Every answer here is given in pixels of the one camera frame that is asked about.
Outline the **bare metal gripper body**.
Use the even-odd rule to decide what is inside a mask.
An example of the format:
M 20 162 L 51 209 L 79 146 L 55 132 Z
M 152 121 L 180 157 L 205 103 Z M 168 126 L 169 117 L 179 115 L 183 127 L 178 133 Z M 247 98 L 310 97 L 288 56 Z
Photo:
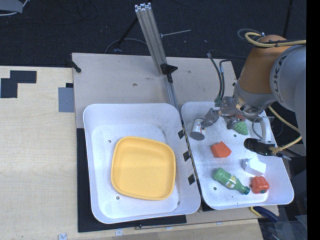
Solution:
M 216 107 L 222 117 L 241 116 L 254 121 L 263 111 L 263 99 L 261 96 L 224 96 L 216 99 Z

